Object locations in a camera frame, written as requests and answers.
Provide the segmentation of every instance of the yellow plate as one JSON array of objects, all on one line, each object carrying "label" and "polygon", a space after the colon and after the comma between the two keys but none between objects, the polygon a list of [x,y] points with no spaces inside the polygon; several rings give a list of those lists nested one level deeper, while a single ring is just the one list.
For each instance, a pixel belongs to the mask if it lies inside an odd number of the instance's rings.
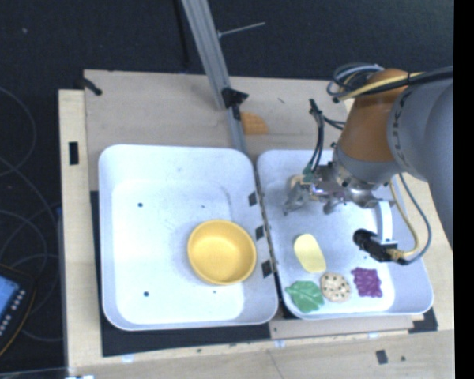
[{"label": "yellow plate", "polygon": [[325,257],[313,235],[305,234],[299,236],[295,240],[293,248],[300,264],[307,272],[322,272],[326,270]]},{"label": "yellow plate", "polygon": [[251,275],[257,255],[253,239],[238,224],[208,220],[191,232],[188,258],[204,281],[229,285]]}]

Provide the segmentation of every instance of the lemon slice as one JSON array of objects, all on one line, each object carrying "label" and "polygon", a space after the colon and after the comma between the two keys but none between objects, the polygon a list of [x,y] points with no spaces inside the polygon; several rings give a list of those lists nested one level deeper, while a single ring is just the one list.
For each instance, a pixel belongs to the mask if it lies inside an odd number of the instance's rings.
[{"label": "lemon slice", "polygon": [[322,249],[313,235],[300,235],[293,245],[295,255],[307,272],[322,272],[326,270],[326,261]]}]

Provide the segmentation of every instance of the brown cylinder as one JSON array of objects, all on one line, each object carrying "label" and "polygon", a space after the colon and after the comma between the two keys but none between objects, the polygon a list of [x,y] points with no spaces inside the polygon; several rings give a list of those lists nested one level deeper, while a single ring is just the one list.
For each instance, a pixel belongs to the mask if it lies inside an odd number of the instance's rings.
[{"label": "brown cylinder", "polygon": [[[403,70],[386,69],[374,74],[367,84],[404,75],[407,72]],[[394,88],[355,99],[338,143],[347,156],[362,161],[393,161],[386,138],[386,125],[395,99],[406,88]]]}]

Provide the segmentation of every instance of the yellow cable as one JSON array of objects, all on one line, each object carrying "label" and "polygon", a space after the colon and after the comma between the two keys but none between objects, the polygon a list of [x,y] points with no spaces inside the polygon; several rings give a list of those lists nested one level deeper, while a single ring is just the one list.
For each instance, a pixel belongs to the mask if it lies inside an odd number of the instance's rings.
[{"label": "yellow cable", "polygon": [[366,84],[363,87],[357,88],[356,90],[353,90],[352,92],[349,92],[345,96],[337,97],[337,99],[339,101],[344,101],[346,99],[354,98],[354,97],[360,96],[363,93],[368,92],[368,91],[370,91],[374,88],[382,87],[382,86],[385,86],[387,84],[396,83],[397,81],[407,80],[408,77],[410,78],[410,77],[418,76],[420,74],[422,74],[422,73],[411,73],[409,75],[406,74],[404,76],[391,77],[391,78],[388,78],[388,79],[385,79],[385,80],[376,81],[375,83]]},{"label": "yellow cable", "polygon": [[404,209],[402,209],[400,202],[398,201],[397,197],[397,192],[395,191],[395,186],[393,185],[393,182],[389,182],[389,187],[392,191],[392,196],[393,199],[395,200],[395,204],[397,205],[398,212],[402,215],[402,218],[405,221],[405,224],[408,225],[409,230],[411,231],[412,237],[414,238],[414,247],[412,250],[409,251],[403,251],[403,250],[397,250],[397,249],[389,249],[388,254],[390,254],[395,260],[398,258],[404,258],[404,257],[409,257],[412,256],[416,251],[419,249],[419,239],[418,239],[418,234],[414,230],[414,227],[412,226],[411,222],[409,221],[409,218],[404,212]]}]

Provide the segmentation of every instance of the black connector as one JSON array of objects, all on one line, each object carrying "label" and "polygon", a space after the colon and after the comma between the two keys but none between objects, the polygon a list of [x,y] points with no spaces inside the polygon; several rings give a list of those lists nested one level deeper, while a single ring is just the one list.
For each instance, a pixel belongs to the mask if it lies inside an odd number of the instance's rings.
[{"label": "black connector", "polygon": [[387,252],[388,249],[396,249],[396,243],[381,244],[377,241],[378,235],[372,231],[359,229],[353,234],[353,242],[361,249],[367,251],[372,258],[379,262],[394,261]]}]

